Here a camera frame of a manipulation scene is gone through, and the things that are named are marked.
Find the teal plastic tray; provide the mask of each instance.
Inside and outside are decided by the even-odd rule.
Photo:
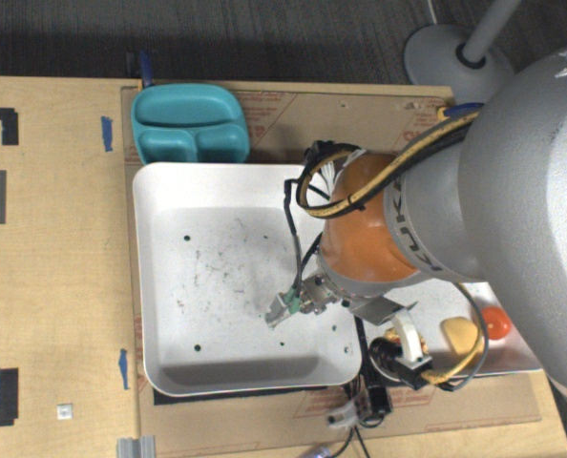
[[[143,164],[243,163],[249,155],[242,107],[234,95],[216,85],[144,89],[133,101],[131,120]]]

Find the cardboard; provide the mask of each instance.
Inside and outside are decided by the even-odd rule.
[[[373,151],[398,151],[437,123],[436,111],[451,103],[440,96],[407,96],[409,87],[381,94],[341,86],[226,83],[243,107],[251,162],[301,162],[317,139],[353,142]],[[258,449],[312,446],[345,439],[326,425],[325,413],[346,401],[339,387],[284,395],[218,399],[156,406],[141,364],[141,310],[132,180],[141,167],[129,120],[136,89],[121,93],[129,207],[129,240],[135,307],[137,384],[141,432],[157,437],[158,456],[185,457]],[[476,380],[455,394],[427,386],[418,392],[389,390],[394,412],[387,425],[367,429],[370,439],[472,427],[492,427],[540,419],[528,375]]]

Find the wooden table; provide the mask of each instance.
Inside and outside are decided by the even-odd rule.
[[[120,121],[120,90],[136,84],[0,77],[0,108],[14,108],[19,124],[19,144],[2,145],[0,122],[7,181],[0,369],[19,375],[19,415],[0,427],[0,456],[116,456],[118,438],[141,434]],[[374,439],[367,447],[374,457],[567,456],[544,374],[534,374],[532,386],[539,422]],[[72,419],[57,418],[65,404],[73,405]],[[361,456],[359,448],[348,456]]]

